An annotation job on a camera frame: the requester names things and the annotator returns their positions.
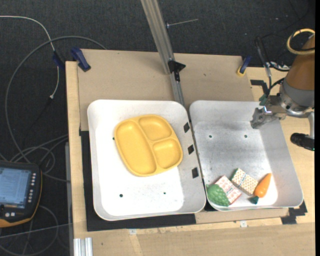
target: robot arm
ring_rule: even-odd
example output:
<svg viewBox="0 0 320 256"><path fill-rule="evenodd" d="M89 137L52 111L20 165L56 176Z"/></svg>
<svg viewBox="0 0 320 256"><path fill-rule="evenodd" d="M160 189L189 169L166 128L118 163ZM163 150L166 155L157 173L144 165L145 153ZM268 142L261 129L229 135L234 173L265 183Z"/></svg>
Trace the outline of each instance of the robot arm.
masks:
<svg viewBox="0 0 320 256"><path fill-rule="evenodd" d="M313 32L301 50L292 49L291 39L301 32ZM286 116L308 118L310 134L294 133L291 141L309 150L315 150L315 113L309 109L315 107L315 32L311 29L296 31L287 42L290 52L298 54L286 77L279 83L277 95L265 95L262 108L254 110L252 128L259 129L262 125L274 120L283 120Z"/></svg>

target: wooden table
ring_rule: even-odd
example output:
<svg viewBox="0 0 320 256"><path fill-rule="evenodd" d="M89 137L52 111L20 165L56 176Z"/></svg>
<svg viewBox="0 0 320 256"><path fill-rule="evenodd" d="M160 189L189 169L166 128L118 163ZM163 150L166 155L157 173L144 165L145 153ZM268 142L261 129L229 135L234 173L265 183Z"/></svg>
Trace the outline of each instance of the wooden table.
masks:
<svg viewBox="0 0 320 256"><path fill-rule="evenodd" d="M294 132L309 133L307 119L292 117L281 125L308 210L296 217L297 224L282 224L288 208L201 211L194 225L137 229L135 234L128 229L88 232L79 136L79 128L88 130L88 105L96 99L173 100L173 94L157 52L82 51L89 72L74 61L66 63L72 215L74 238L92 238L94 256L315 255L314 152L290 142ZM239 56L180 53L175 58L186 64L180 78L187 108L195 100L257 101L262 89L250 80L267 80L263 68L248 68L244 77L237 76ZM272 74L274 81L285 76Z"/></svg>

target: metal pole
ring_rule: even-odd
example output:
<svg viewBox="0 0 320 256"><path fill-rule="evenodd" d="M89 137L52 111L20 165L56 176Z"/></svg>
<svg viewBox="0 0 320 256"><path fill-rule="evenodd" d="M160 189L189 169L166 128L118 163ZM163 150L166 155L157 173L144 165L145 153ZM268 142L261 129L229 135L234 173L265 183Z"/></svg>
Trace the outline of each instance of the metal pole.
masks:
<svg viewBox="0 0 320 256"><path fill-rule="evenodd" d="M169 69L168 62L175 61L166 25L162 17L157 0L141 0L145 16L150 26L150 30L159 52L164 72L170 74L170 80L174 95L174 100L185 106L180 81L175 79L174 72Z"/></svg>

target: white cord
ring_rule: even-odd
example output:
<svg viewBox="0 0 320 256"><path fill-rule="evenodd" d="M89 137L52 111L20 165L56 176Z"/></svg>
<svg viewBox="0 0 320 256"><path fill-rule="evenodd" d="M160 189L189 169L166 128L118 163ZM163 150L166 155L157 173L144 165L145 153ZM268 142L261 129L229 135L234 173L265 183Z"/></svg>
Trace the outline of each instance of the white cord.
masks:
<svg viewBox="0 0 320 256"><path fill-rule="evenodd" d="M3 15L0 15L0 18L25 19L25 20L33 21L33 22L39 24L44 29L46 35L48 36L49 40L51 41L51 37L50 37L47 29L45 28L45 26L33 18L24 17L24 16L3 16ZM54 44L52 42L50 42L50 44L51 44L53 51L55 51L56 49L54 47ZM60 72L59 72L59 67L57 66L57 81L56 81L56 86L55 86L53 93L49 96L51 99L53 99L56 94L56 91L57 91L58 85L59 85L59 80L60 80Z"/></svg>
<svg viewBox="0 0 320 256"><path fill-rule="evenodd" d="M33 18L23 17L23 16L3 16L3 15L1 15L0 18L25 19L25 20L33 21L33 22L39 24L39 25L44 29L44 31L45 31L46 35L48 36L49 40L51 40L51 37L50 37L47 29L45 28L45 26L42 25L39 21L37 21L37 20L35 20L35 19L33 19ZM51 42L50 44L51 44L52 49L55 51L56 49L55 49L53 43Z"/></svg>
<svg viewBox="0 0 320 256"><path fill-rule="evenodd" d="M54 97L55 97L55 94L56 94L56 91L58 89L58 85L59 85L59 79L60 79L60 70L59 70L59 67L57 66L56 67L56 70L57 70L57 81L56 81L56 86L55 86L55 89L53 91L53 93L50 95L50 98L53 100Z"/></svg>

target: yellow divided plate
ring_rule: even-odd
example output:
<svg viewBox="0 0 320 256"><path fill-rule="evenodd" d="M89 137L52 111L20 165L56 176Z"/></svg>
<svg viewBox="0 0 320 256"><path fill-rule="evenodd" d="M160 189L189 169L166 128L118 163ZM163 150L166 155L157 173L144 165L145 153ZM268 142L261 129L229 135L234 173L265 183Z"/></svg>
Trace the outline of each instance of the yellow divided plate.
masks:
<svg viewBox="0 0 320 256"><path fill-rule="evenodd" d="M159 115L141 115L120 122L115 127L114 140L122 161L137 176L165 172L183 158L177 135Z"/></svg>

